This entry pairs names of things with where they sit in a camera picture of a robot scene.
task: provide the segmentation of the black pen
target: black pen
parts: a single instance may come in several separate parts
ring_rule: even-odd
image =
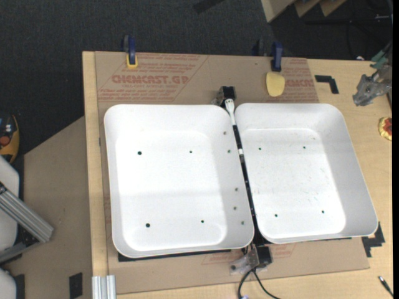
[[[393,297],[393,292],[391,291],[391,288],[388,286],[387,282],[385,281],[384,278],[382,278],[381,276],[378,277],[382,283],[382,285],[384,286],[385,289],[387,289],[387,291],[391,294],[391,296]]]

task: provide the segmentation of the wooden table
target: wooden table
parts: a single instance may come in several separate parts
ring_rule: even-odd
[[[377,129],[381,117],[391,116],[386,97],[374,99],[366,107],[356,107],[352,94],[362,74],[371,75],[369,62],[341,60],[309,60],[313,75],[331,75],[339,94],[334,95],[326,83],[317,83],[321,103],[336,106],[345,117],[355,152],[381,223],[386,243],[373,248],[370,269],[329,273],[306,277],[280,278],[264,282],[279,298],[389,298],[378,276],[393,288],[392,237],[392,142],[382,138]],[[95,52],[83,53],[87,165],[89,176],[90,227],[93,275],[108,275],[105,218],[103,211],[99,123]],[[119,295],[118,298],[236,298],[236,283],[182,288],[157,292]],[[243,293],[250,298],[265,298],[257,282],[246,282]]]

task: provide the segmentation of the black cable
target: black cable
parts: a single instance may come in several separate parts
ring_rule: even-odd
[[[266,292],[270,297],[272,297],[272,298],[274,298],[274,299],[280,299],[280,298],[278,298],[278,297],[272,295],[271,293],[269,293],[269,292],[266,290],[266,288],[263,286],[261,280],[260,280],[259,277],[257,276],[256,268],[254,268],[254,269],[248,271],[245,275],[243,275],[243,277],[242,277],[242,279],[241,279],[241,281],[239,282],[239,285],[238,285],[238,299],[242,299],[242,297],[243,297],[243,296],[241,295],[241,287],[243,286],[243,283],[244,283],[245,280],[248,278],[248,276],[249,276],[249,274],[250,274],[251,272],[255,275],[255,277],[256,277],[256,279],[257,279],[257,282],[259,282],[259,284],[260,284],[260,286],[261,286],[261,288],[262,288],[262,290],[263,290],[264,292]]]

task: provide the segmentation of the blue clamp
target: blue clamp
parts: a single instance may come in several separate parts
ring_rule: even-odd
[[[274,42],[272,45],[272,56],[271,60],[272,71],[281,71],[281,57],[282,57],[282,44],[280,42]]]
[[[130,35],[125,35],[122,40],[122,50],[126,52],[126,63],[129,69],[134,69],[138,65],[136,54],[136,40]]]

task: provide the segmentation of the black floor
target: black floor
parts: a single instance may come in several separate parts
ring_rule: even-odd
[[[82,51],[120,50],[124,34],[139,52],[251,55],[263,39],[289,57],[371,59],[392,28],[310,26],[305,21],[387,14],[385,0],[349,0],[325,18],[317,6],[299,18],[288,7],[270,24],[260,0],[225,0],[205,12],[204,0],[0,0],[0,110],[15,114],[21,153],[83,116]]]

